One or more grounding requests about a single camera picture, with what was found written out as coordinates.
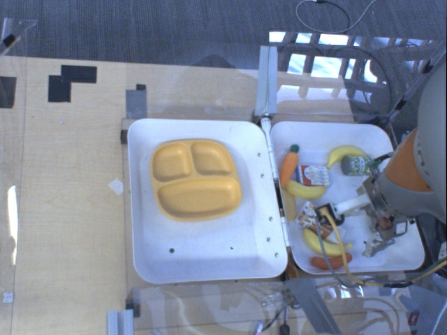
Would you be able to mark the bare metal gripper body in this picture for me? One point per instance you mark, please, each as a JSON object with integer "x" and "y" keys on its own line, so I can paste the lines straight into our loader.
{"x": 376, "y": 204}

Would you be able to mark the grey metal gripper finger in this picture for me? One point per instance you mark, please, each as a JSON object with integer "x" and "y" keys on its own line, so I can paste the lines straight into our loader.
{"x": 401, "y": 231}
{"x": 374, "y": 248}

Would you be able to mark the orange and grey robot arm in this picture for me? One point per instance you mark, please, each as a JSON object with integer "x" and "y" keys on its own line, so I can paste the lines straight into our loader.
{"x": 405, "y": 166}

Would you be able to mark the green and white can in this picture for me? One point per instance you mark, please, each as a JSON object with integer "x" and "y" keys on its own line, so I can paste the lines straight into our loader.
{"x": 354, "y": 165}

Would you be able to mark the red sausage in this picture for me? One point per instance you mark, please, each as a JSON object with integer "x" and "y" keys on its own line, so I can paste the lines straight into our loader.
{"x": 321, "y": 263}

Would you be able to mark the yellow banana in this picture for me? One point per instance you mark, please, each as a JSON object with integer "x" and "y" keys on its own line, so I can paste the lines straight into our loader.
{"x": 316, "y": 243}
{"x": 305, "y": 190}
{"x": 344, "y": 151}

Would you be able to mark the white red yellow carton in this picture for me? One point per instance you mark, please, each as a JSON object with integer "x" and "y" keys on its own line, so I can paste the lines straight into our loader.
{"x": 314, "y": 175}

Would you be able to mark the orange and white carton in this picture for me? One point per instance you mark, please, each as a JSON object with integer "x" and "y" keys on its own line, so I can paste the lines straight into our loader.
{"x": 307, "y": 215}

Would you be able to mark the white plastic tray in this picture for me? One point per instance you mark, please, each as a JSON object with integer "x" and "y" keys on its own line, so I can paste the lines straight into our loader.
{"x": 349, "y": 134}
{"x": 209, "y": 250}

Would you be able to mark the pale yellow oblong toy food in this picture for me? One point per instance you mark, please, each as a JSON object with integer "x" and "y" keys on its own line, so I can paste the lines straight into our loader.
{"x": 289, "y": 206}

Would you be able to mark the orange carrot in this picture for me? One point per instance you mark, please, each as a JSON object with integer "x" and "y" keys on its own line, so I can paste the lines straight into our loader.
{"x": 289, "y": 166}

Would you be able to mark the yellow divided plate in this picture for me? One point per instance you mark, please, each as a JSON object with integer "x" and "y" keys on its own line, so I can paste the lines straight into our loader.
{"x": 199, "y": 195}

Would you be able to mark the black cylinder on white bracket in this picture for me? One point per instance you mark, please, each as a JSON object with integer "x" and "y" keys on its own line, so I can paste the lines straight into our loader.
{"x": 351, "y": 205}

